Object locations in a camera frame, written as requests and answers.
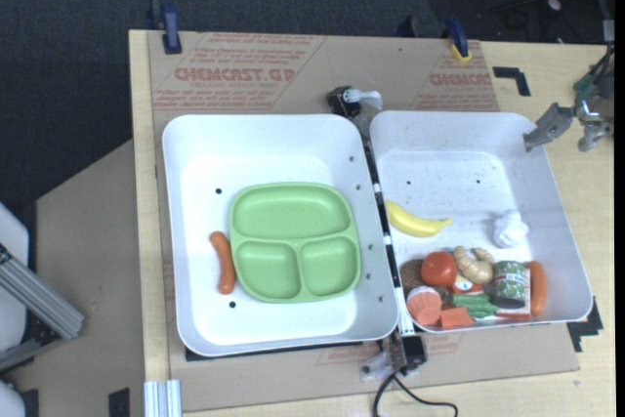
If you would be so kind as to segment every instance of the green can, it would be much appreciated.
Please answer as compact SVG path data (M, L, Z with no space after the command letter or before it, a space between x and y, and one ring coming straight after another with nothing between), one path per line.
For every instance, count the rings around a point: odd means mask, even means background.
M525 306L527 271L523 263L500 261L494 268L493 304L499 308L516 310Z

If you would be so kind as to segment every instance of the brown sausage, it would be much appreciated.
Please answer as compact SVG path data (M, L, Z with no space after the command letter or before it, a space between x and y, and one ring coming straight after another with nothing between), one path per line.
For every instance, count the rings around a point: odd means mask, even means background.
M215 252L217 252L222 269L219 277L219 291L222 294L229 294L234 289L234 284L236 283L236 271L234 270L230 243L221 231L213 231L209 236L209 240Z
M529 281L531 293L531 313L533 315L542 314L547 301L547 278L542 265L538 261L531 261L527 264L529 268Z

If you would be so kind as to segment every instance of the green divided plate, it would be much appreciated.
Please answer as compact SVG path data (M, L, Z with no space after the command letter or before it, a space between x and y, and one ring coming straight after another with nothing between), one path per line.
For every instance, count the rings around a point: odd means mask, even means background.
M246 188L230 206L229 233L237 279L257 299L330 299L350 291L360 278L352 209L327 185Z

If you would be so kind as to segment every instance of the yellow banana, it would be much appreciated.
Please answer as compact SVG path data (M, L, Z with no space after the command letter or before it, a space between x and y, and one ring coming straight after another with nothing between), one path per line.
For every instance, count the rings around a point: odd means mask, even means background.
M451 224L451 219L423 219L392 202L385 201L390 223L397 229L413 236L434 236L442 228Z

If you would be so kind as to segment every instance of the red tomato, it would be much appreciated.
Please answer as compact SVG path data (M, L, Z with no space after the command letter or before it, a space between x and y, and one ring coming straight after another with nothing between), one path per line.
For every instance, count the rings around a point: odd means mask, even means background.
M448 252L432 252L423 261L421 279L428 285L451 287L456 281L458 267Z

